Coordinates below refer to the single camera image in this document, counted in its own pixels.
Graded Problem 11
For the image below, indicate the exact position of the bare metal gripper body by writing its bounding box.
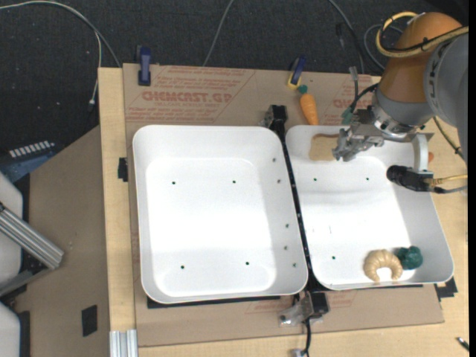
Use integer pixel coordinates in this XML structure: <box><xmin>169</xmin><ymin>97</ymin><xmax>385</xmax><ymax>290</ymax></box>
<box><xmin>347</xmin><ymin>108</ymin><xmax>418</xmax><ymax>151</ymax></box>

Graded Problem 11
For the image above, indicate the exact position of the tan toy bread slice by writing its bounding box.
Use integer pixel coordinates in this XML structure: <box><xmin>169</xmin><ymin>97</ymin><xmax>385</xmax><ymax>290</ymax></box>
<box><xmin>308</xmin><ymin>132</ymin><xmax>341</xmax><ymax>163</ymax></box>

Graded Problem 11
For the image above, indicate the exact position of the orange toy carrot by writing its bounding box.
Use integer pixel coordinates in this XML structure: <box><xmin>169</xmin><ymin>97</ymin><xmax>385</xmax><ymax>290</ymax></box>
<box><xmin>297</xmin><ymin>84</ymin><xmax>320</xmax><ymax>126</ymax></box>

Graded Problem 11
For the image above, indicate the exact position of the white plastic tray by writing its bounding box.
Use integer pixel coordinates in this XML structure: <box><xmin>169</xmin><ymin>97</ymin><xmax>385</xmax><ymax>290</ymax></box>
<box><xmin>132</xmin><ymin>124</ymin><xmax>310</xmax><ymax>306</ymax></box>
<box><xmin>285</xmin><ymin>124</ymin><xmax>456</xmax><ymax>292</ymax></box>

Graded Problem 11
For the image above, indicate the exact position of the beige toy croissant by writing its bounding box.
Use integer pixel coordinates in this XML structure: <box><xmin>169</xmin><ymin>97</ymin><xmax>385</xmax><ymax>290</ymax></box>
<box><xmin>363</xmin><ymin>248</ymin><xmax>404</xmax><ymax>283</ymax></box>

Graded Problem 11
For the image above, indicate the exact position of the green toy broccoli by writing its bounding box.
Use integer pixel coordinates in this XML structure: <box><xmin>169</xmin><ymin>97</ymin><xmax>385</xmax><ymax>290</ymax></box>
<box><xmin>394</xmin><ymin>245</ymin><xmax>424</xmax><ymax>271</ymax></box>

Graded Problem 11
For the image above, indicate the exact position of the brown cardboard board red print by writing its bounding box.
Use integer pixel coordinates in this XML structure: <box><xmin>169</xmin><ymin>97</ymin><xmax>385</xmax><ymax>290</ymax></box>
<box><xmin>122</xmin><ymin>62</ymin><xmax>446</xmax><ymax>347</ymax></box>

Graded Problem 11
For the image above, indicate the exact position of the black cylinder on white bracket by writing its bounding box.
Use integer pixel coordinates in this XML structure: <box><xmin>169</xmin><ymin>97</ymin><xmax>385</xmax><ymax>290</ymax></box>
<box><xmin>385</xmin><ymin>133</ymin><xmax>435</xmax><ymax>193</ymax></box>

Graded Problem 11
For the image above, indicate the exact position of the black block with thin wires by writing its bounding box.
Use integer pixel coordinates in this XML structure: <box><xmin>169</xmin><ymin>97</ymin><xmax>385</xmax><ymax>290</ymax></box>
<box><xmin>259</xmin><ymin>103</ymin><xmax>289</xmax><ymax>129</ymax></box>
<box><xmin>278</xmin><ymin>290</ymin><xmax>332</xmax><ymax>328</ymax></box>

